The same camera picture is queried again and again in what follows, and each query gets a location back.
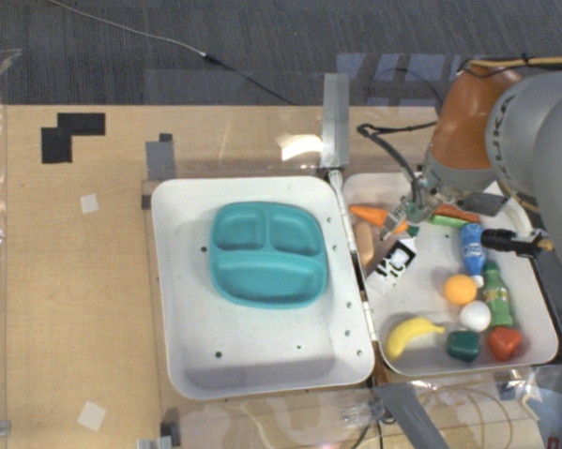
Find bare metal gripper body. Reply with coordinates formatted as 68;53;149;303
397;165;457;224

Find orange carrot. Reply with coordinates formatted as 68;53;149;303
433;201;482;226
348;202;421;241

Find green bar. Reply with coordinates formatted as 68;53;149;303
427;212;468;227

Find white card with black print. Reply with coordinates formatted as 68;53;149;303
362;238;421;289

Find blue bottle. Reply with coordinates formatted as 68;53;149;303
459;221;489;290

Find white plastic tray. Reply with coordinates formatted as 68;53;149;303
149;169;378;404
342;161;562;382

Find orange ball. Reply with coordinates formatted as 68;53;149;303
443;273;479;306

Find yellow banana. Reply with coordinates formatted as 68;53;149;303
384;314;448;362

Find white ball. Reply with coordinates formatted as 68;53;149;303
458;298;494;335

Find green bottle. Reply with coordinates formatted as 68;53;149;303
479;261;516;330

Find teal divided plate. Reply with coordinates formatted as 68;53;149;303
205;197;331;314

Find dark green pepper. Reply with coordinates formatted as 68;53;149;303
445;330;482;364

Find red pepper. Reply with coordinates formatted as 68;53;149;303
484;323;525;364

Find black cylinder on white bracket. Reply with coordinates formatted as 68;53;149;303
478;194;555;262

